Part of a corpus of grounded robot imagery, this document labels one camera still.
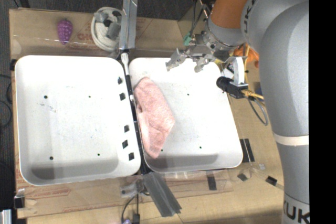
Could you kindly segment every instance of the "black connector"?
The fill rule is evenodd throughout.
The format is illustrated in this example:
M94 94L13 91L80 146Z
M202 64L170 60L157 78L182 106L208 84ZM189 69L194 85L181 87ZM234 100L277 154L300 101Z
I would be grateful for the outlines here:
M244 98L245 95L242 93L241 90L246 90L248 89L247 84L242 84L242 85L235 85L231 83L233 79L227 78L227 77L219 77L217 79L217 86L221 88L223 91L227 92L230 94L232 97L236 99L241 99Z
M133 224L140 224L140 214L133 214Z

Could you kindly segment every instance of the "black hole in bin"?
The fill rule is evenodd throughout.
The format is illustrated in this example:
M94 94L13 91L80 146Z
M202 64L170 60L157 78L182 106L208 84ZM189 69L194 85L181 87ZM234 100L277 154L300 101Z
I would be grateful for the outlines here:
M127 146L128 146L128 141L127 140L125 140L124 142L122 142L122 148L125 148Z
M131 152L130 154L128 154L128 160L133 160L134 159L134 153Z
M126 98L126 95L124 93L120 93L119 97L120 97L120 101L122 101Z

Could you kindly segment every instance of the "pink cloth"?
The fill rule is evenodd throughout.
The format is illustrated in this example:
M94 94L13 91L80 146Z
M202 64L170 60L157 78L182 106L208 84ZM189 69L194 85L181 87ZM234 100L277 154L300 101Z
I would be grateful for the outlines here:
M175 124L173 113L159 87L147 77L135 87L134 96L143 147L157 158Z

